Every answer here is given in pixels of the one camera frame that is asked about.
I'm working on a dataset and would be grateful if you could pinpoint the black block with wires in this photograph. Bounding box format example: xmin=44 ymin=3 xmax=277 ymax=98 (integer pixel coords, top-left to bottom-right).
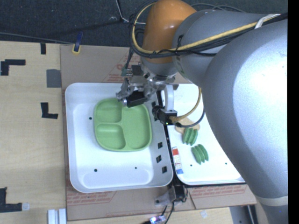
xmin=154 ymin=185 xmax=188 ymax=207

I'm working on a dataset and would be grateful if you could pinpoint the green pea pod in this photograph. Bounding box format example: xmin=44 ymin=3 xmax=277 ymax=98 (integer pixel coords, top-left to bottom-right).
xmin=191 ymin=144 xmax=209 ymax=165
xmin=182 ymin=127 xmax=199 ymax=147

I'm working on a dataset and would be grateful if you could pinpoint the brown cardboard board red print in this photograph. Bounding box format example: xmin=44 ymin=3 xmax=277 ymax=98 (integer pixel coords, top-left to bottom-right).
xmin=59 ymin=44 xmax=257 ymax=221

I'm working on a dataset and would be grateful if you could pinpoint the white carton red blue print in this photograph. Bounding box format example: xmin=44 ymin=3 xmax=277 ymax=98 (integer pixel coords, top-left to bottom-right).
xmin=171 ymin=146 xmax=185 ymax=175

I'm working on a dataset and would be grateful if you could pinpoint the black box-shaped object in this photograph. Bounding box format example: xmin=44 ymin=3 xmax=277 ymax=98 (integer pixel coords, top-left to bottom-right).
xmin=127 ymin=91 xmax=147 ymax=108

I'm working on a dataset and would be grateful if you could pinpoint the black cylinder on white bracket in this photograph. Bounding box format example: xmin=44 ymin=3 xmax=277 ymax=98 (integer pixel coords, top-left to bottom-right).
xmin=151 ymin=85 xmax=178 ymax=126

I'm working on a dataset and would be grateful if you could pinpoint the tan bread slice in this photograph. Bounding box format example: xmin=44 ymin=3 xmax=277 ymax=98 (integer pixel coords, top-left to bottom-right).
xmin=174 ymin=115 xmax=201 ymax=134

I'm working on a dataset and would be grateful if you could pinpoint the green divided plate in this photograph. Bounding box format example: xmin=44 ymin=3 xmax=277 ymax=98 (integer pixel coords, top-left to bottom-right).
xmin=93 ymin=98 xmax=153 ymax=153

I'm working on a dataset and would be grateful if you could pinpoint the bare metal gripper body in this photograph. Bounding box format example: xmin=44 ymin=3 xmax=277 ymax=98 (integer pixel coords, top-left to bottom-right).
xmin=127 ymin=64 xmax=176 ymax=95

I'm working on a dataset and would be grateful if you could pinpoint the white plastic tray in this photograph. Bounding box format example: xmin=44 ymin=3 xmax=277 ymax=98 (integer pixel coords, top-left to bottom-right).
xmin=163 ymin=83 xmax=246 ymax=186
xmin=64 ymin=82 xmax=174 ymax=193

